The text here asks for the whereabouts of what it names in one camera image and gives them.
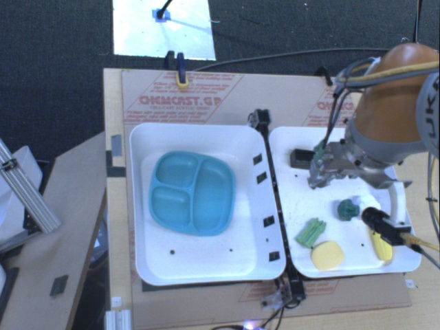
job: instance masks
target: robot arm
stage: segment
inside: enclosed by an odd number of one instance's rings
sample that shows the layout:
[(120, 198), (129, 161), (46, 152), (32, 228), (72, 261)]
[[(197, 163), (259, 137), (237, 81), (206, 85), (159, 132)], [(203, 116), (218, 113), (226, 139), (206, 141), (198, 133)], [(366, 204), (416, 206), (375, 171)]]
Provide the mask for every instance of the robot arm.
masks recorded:
[[(387, 73), (401, 67), (431, 66), (406, 78), (388, 76), (389, 81), (367, 87), (344, 138), (331, 143), (324, 140), (324, 147), (317, 146), (310, 166), (310, 187), (325, 187), (332, 179), (348, 176), (360, 177), (374, 188), (388, 188), (394, 182), (385, 172), (389, 166), (424, 151), (438, 157), (438, 61), (437, 51), (416, 43), (399, 45), (384, 55), (372, 70), (370, 83), (374, 83), (375, 74), (386, 78)], [(340, 91), (350, 82), (359, 88), (362, 85), (345, 76)]]

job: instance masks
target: black carpet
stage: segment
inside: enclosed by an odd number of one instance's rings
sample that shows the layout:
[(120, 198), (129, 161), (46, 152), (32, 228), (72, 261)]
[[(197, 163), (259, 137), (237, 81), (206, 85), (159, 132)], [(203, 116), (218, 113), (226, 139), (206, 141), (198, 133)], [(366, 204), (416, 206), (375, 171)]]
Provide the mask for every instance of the black carpet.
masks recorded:
[[(416, 0), (209, 0), (218, 61), (411, 39)], [(440, 0), (423, 0), (419, 40), (439, 48)], [(0, 138), (50, 160), (103, 131), (102, 69), (162, 68), (113, 55), (112, 0), (0, 0)], [(219, 72), (332, 74), (379, 52), (242, 63)], [(194, 69), (208, 62), (188, 61)]]

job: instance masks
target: blue plate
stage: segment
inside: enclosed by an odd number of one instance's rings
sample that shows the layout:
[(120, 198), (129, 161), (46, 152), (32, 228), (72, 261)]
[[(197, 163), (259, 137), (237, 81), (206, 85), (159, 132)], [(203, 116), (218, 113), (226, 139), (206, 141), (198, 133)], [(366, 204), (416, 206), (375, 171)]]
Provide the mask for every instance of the blue plate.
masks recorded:
[(234, 210), (235, 177), (216, 158), (173, 151), (156, 163), (149, 208), (160, 225), (178, 232), (213, 236), (229, 225)]

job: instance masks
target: yellow potato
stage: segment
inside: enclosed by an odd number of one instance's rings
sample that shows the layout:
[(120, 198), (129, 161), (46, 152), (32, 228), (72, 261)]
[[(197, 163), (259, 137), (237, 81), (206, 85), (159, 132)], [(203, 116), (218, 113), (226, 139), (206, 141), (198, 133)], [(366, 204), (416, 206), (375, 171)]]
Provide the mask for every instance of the yellow potato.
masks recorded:
[(327, 241), (313, 247), (311, 261), (319, 270), (328, 270), (341, 264), (344, 252), (335, 241)]

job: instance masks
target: table surface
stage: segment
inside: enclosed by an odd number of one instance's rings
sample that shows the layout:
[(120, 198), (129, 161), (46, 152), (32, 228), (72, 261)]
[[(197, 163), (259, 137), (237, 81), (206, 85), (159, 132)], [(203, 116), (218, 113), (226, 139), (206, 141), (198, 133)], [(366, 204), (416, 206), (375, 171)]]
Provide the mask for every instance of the table surface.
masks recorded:
[[(106, 117), (106, 150), (111, 150), (112, 133), (121, 133), (117, 123), (122, 124), (122, 95), (121, 77), (117, 70), (107, 73), (104, 77), (104, 102)], [(124, 166), (124, 153), (113, 157), (113, 166)], [(426, 241), (435, 241), (435, 231), (430, 220), (428, 204), (426, 203), (427, 154), (413, 155), (407, 158), (403, 165), (396, 167), (400, 179), (410, 179), (413, 183), (406, 189), (407, 209), (413, 227), (418, 237)], [(435, 173), (434, 191), (439, 192), (438, 170)], [(118, 309), (131, 308), (131, 283), (127, 275), (130, 274), (129, 256), (124, 253), (124, 243), (128, 245), (129, 232), (127, 217), (112, 214), (127, 204), (127, 193), (123, 190), (124, 184), (117, 178), (108, 178), (107, 183), (109, 200), (109, 256), (110, 256), (110, 286), (111, 295), (119, 295), (123, 304)], [(285, 312), (279, 329), (434, 329), (440, 323), (440, 313), (435, 306), (440, 301), (440, 271), (426, 259), (422, 259), (420, 267), (406, 275), (414, 283), (409, 290), (412, 299), (411, 307), (396, 309), (380, 309), (350, 313), (324, 314), (317, 316), (291, 317)], [(192, 330), (209, 330), (213, 324), (195, 327), (186, 327)], [(267, 325), (268, 329), (275, 329), (276, 320)]]

